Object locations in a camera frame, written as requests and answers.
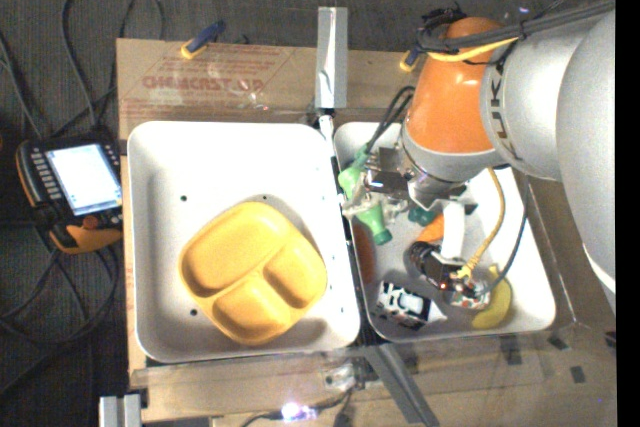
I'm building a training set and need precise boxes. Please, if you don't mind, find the brown sausage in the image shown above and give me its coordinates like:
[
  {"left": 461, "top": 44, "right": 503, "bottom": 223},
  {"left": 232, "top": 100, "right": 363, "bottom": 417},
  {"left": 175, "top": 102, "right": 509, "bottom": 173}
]
[{"left": 352, "top": 224, "right": 377, "bottom": 285}]

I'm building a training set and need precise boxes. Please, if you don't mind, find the green bottle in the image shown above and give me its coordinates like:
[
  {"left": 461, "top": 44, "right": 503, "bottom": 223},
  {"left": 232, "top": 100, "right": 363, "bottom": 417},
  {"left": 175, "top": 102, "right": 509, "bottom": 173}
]
[{"left": 357, "top": 203, "right": 394, "bottom": 246}]

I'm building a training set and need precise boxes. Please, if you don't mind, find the white packet with coloured dots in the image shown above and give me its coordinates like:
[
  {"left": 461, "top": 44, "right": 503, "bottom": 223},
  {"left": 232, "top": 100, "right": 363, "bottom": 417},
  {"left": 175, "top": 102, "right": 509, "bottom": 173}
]
[{"left": 443, "top": 282, "right": 492, "bottom": 311}]

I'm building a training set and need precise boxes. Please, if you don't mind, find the yellow divided plate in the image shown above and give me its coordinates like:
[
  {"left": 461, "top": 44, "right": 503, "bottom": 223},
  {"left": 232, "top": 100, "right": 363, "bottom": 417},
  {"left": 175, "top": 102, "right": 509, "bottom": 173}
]
[{"left": 178, "top": 200, "right": 329, "bottom": 347}]

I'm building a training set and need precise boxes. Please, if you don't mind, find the yellow banana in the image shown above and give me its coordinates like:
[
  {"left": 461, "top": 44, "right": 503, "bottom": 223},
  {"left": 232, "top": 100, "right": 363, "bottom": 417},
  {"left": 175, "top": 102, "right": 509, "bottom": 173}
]
[{"left": 471, "top": 264, "right": 514, "bottom": 330}]

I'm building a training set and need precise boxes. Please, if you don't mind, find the orange carrot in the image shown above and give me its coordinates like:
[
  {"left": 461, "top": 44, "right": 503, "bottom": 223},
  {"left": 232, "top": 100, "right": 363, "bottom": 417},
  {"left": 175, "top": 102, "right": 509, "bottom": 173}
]
[{"left": 417, "top": 213, "right": 446, "bottom": 244}]

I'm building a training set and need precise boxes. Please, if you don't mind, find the black and white carton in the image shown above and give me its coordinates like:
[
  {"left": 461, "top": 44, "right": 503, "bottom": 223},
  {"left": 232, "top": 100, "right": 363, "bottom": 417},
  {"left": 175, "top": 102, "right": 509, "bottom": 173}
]
[{"left": 374, "top": 281, "right": 448, "bottom": 331}]

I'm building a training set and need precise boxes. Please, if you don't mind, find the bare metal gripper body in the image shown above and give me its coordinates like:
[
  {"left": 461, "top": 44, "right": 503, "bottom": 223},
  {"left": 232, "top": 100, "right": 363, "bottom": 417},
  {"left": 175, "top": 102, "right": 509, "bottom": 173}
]
[{"left": 364, "top": 145, "right": 470, "bottom": 212}]

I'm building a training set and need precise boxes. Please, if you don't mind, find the brown cardboard board red print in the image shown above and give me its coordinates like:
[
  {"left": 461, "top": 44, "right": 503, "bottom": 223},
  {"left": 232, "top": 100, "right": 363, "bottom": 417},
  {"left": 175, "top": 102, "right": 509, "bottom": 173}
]
[{"left": 115, "top": 37, "right": 571, "bottom": 381}]

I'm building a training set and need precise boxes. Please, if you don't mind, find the black cylinder on white bracket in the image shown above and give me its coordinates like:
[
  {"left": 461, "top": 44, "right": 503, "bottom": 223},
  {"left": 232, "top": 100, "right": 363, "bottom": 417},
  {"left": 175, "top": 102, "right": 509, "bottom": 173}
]
[{"left": 408, "top": 199, "right": 484, "bottom": 292}]

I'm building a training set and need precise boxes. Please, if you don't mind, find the white plastic tray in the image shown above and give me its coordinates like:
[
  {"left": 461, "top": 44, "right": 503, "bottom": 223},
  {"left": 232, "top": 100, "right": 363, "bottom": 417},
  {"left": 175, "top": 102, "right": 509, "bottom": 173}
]
[
  {"left": 126, "top": 119, "right": 362, "bottom": 365},
  {"left": 332, "top": 121, "right": 558, "bottom": 344}
]

